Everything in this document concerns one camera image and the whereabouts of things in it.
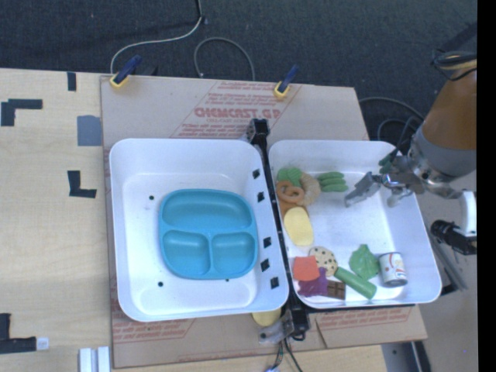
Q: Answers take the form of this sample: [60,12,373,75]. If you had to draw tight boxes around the black cylinder on white bracket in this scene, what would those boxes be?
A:
[430,190,478,257]

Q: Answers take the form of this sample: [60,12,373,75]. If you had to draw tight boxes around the yellow oval toy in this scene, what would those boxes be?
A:
[251,307,283,328]

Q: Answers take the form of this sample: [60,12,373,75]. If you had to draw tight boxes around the white plastic tray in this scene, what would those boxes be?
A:
[267,139,443,310]
[108,137,290,322]

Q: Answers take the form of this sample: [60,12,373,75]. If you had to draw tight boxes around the brown toy chocolate bar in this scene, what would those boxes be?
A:
[325,279,347,301]

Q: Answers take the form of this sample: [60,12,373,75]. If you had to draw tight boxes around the yellow toy potato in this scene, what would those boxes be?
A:
[283,205,315,247]

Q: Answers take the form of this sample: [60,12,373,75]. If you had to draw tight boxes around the beige toy ring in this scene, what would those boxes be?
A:
[299,172,322,207]

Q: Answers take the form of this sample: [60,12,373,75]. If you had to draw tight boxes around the blue divided plate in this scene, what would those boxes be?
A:
[157,188,260,281]

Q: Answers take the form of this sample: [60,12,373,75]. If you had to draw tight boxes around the small white can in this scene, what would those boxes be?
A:
[377,251,409,288]

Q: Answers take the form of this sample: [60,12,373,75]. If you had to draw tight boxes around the orange toy square slice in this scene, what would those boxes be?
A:
[291,255,322,283]

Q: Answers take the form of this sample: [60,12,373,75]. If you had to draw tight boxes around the green toy cucumber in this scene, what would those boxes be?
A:
[333,266,378,300]

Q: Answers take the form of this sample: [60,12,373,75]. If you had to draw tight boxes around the orange toy pretzel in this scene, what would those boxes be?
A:
[275,180,306,205]

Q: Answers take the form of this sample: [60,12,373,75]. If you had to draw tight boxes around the thin black rod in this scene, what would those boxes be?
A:
[258,133,301,317]

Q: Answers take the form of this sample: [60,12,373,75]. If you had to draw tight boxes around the brown cardboard board red print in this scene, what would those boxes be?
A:
[99,74,429,370]

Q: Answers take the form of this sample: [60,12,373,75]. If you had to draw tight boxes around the purple toy grapes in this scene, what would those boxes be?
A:
[297,267,330,298]

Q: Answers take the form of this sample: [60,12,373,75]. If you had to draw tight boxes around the green toy pea pods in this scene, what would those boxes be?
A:
[317,170,350,194]

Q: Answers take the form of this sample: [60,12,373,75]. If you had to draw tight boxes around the chocolate chip toy biscuit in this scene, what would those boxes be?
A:
[308,246,339,278]

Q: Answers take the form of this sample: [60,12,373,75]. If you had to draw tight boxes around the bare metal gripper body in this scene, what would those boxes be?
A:
[381,148,465,201]

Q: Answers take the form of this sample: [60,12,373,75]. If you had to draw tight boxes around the green toy leaf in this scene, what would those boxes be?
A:
[348,243,381,281]

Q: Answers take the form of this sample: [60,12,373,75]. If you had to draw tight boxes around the green toy lettuce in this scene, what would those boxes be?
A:
[276,167,304,184]

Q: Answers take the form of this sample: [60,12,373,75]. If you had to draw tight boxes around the black block with thin wires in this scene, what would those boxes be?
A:
[246,118,270,146]
[288,305,312,335]

